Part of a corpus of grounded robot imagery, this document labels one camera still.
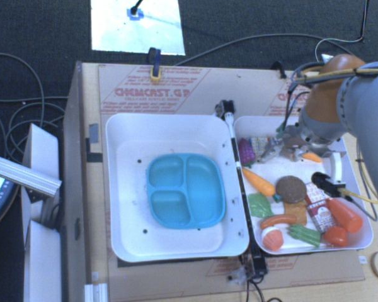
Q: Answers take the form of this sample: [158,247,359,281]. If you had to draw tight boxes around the purple grapes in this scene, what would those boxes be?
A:
[238,137,257,167]

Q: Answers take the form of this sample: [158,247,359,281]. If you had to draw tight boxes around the orange sausage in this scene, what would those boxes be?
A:
[260,213,298,230]

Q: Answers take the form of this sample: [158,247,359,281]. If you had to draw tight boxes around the black cylinder on white bracket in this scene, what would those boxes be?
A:
[311,151,348,198]

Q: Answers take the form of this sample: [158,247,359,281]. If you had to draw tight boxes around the orange bottle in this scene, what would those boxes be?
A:
[326,198,364,234]

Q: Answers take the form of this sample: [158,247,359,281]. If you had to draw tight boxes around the blue divided plate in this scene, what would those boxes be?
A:
[146,153,227,230]

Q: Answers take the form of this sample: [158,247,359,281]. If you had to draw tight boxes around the brown bread slice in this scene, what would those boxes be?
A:
[283,199,308,227]

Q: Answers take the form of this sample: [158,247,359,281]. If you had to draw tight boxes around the orange and white cupcake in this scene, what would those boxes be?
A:
[260,226,285,252]

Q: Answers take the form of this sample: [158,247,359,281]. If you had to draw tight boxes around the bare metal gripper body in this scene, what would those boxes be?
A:
[278,125,332,159]

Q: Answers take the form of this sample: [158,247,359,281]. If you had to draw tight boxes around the orange tomato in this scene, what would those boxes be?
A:
[323,225,348,248]

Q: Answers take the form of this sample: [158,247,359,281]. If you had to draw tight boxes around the green asparagus bunch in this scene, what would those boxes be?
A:
[286,223,322,248]

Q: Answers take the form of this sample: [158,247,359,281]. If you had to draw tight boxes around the colourful printed packet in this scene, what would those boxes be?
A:
[249,135,282,157]

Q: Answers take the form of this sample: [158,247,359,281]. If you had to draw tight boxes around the red and white carton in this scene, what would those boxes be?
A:
[304,182,338,233]

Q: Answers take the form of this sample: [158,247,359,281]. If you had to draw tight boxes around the green lettuce leaf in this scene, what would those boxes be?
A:
[247,193,275,219]

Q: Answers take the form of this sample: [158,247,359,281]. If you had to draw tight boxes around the white plastic tray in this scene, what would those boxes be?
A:
[234,115,375,256]
[105,112,251,263]

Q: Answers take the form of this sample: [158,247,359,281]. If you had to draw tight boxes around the thin black and white rod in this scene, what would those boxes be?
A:
[225,113,256,255]

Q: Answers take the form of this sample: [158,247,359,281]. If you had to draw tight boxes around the brown cardboard board red print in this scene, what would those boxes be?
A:
[98,64,366,293]

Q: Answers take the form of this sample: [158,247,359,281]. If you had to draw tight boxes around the small orange carrot piece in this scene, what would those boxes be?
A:
[302,152,323,164]

